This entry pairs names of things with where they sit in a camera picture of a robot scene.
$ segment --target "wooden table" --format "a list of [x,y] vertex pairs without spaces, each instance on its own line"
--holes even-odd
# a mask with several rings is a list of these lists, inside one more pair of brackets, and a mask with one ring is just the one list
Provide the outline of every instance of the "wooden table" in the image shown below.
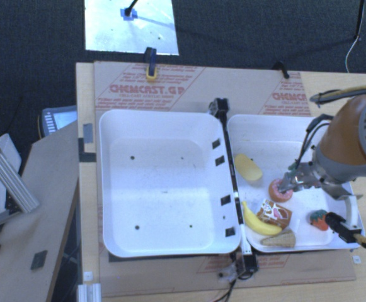
[[[94,128],[94,67],[93,64],[77,64],[77,110],[79,115],[79,138],[83,138],[83,127],[87,123]],[[359,86],[366,84],[365,74],[335,74],[301,72],[302,83],[307,98],[318,92],[330,89]],[[345,103],[340,100],[324,105],[321,109],[310,104],[311,114],[320,113],[334,115]],[[96,152],[95,137],[93,141],[84,144],[84,151]],[[82,233],[82,268],[90,271],[93,278],[85,284],[99,282],[98,258],[98,209],[96,191],[96,164],[81,162],[79,165],[79,186],[81,202],[81,233]],[[353,183],[355,194],[363,194],[358,207],[366,231],[366,178],[358,178]],[[352,255],[358,255],[361,264],[355,264],[356,281],[325,282],[302,284],[295,286],[275,286],[268,288],[240,288],[234,289],[230,301],[366,301],[366,250],[355,250]],[[121,296],[117,298],[103,298],[106,302],[155,302],[155,301],[213,301],[222,296],[224,291],[195,291],[173,294],[150,294],[140,296]]]

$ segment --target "yellow potato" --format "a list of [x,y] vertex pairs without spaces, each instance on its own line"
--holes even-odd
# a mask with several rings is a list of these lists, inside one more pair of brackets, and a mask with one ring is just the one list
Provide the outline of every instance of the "yellow potato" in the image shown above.
[[234,158],[234,165],[247,181],[255,181],[263,176],[261,169],[245,154],[237,154]]

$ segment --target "tray with toy food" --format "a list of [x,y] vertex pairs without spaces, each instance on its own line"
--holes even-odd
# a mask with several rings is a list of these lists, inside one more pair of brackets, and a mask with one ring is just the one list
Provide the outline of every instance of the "tray with toy food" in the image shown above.
[[[235,115],[228,122],[246,238],[259,251],[358,247],[357,243],[342,241],[324,224],[327,211],[346,215],[344,201],[336,201],[316,188],[286,192],[284,196],[277,192],[279,178],[299,155],[310,120],[293,116]],[[324,128],[316,133],[315,145],[323,134]],[[311,160],[311,150],[303,160]],[[352,193],[349,184],[344,187]]]

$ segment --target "yellow cable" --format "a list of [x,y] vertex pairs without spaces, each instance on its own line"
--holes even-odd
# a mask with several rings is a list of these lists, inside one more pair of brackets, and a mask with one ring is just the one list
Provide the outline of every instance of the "yellow cable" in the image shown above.
[[366,243],[366,237],[364,237],[363,235],[353,234],[353,236],[356,238],[359,245],[361,245],[362,243]]

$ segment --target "bread slice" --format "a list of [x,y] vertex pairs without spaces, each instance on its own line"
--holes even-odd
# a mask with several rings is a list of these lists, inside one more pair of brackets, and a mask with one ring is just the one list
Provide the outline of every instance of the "bread slice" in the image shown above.
[[278,235],[262,239],[261,244],[264,246],[295,247],[295,233],[291,229],[285,229]]

